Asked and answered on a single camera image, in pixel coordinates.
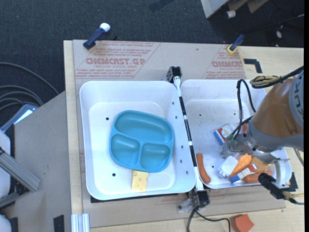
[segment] orange object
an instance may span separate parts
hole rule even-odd
[[[271,171],[264,171],[264,173],[271,175]],[[259,175],[261,173],[256,173],[256,174],[249,174],[246,177],[243,178],[243,180],[247,183],[252,183],[258,181]]]
[[[238,159],[238,163],[235,166],[235,168],[233,169],[230,177],[233,177],[234,175],[237,175],[242,170],[244,170],[246,167],[248,167],[250,162],[251,162],[251,160],[252,160],[252,157],[251,157],[251,155],[248,155],[248,153],[246,153],[245,155],[240,156],[239,159]]]
[[[203,154],[201,153],[197,153],[197,167],[198,167],[199,176],[201,177],[202,181],[208,184],[211,181],[211,178],[209,177],[209,175],[207,174],[204,168]]]
[[[254,224],[251,222],[248,214],[241,215],[235,218],[235,225],[239,232],[248,232]]]

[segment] blue plastic dish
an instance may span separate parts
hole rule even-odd
[[[110,135],[110,155],[119,165],[155,173],[171,160],[174,130],[171,124],[152,114],[127,110],[115,118]]]

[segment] orange toy food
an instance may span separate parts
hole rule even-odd
[[[251,162],[251,160],[252,160],[251,155],[248,155],[247,153],[245,155],[240,156],[239,159],[238,159],[238,163],[235,166],[235,168],[233,169],[230,177],[233,177],[234,175],[237,175],[239,172],[241,172],[246,167],[248,167],[250,162]]]
[[[264,171],[263,173],[266,173],[268,175],[271,175],[271,171]],[[258,181],[258,177],[261,173],[256,173],[256,174],[250,174],[247,175],[246,177],[243,178],[243,180],[247,183],[252,183]]]
[[[197,166],[198,166],[198,172],[199,176],[201,177],[202,181],[206,184],[208,184],[211,181],[211,178],[207,174],[204,163],[203,163],[203,154],[197,153]]]

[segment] gray surface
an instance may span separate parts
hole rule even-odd
[[[15,126],[15,158],[40,180],[38,191],[1,210],[18,218],[18,232],[54,232],[54,218],[64,215],[70,230],[70,170],[65,92]]]

